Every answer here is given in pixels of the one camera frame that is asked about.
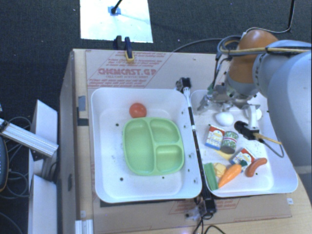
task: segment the divided green plate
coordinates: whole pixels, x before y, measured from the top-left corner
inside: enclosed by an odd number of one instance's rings
[[[122,140],[126,163],[138,175],[175,173],[184,164],[180,131],[166,118],[134,118],[125,124]]]

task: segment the green can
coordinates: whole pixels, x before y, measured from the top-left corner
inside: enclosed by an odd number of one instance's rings
[[[220,150],[226,154],[235,153],[237,139],[238,139],[237,133],[232,131],[225,132]]]

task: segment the table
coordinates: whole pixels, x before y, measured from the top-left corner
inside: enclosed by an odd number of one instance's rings
[[[60,185],[62,188],[62,219],[63,233],[72,233],[73,221],[82,219],[93,219],[93,199],[90,157],[90,141],[88,127],[88,98],[87,98],[87,74],[86,74],[86,53],[89,50],[75,49],[69,56],[68,67],[64,77],[64,83],[60,96],[60,149],[61,149],[61,169]],[[181,63],[190,61],[185,60],[186,55],[179,55]],[[207,66],[214,67],[214,55],[192,54],[191,61],[199,61],[204,58]],[[180,77],[192,75],[192,80],[203,80],[203,77],[209,75],[209,70],[199,66],[191,72],[182,72]],[[146,87],[153,87],[158,82],[168,84],[172,88],[176,77],[162,76],[143,82]],[[193,89],[202,89],[200,82],[193,83]],[[292,217],[273,219],[275,216],[267,216],[268,220],[238,222],[218,224],[226,233],[310,233],[312,230],[312,209],[309,198],[305,192],[302,182],[299,180],[298,188],[295,192],[287,195],[281,195],[290,198],[293,204],[290,205]],[[161,230],[143,230],[142,234],[173,234],[173,233],[192,233],[196,223],[193,226],[183,228],[161,229]]]

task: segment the toy carrot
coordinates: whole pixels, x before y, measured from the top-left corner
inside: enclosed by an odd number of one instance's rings
[[[236,176],[238,176],[242,171],[242,166],[240,164],[234,164],[229,169],[227,169],[224,175],[221,177],[218,187],[224,186],[226,183],[230,182]]]

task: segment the tomato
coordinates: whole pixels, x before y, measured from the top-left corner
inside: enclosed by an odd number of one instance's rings
[[[132,118],[145,117],[147,114],[146,108],[141,103],[134,103],[129,108],[129,113]]]

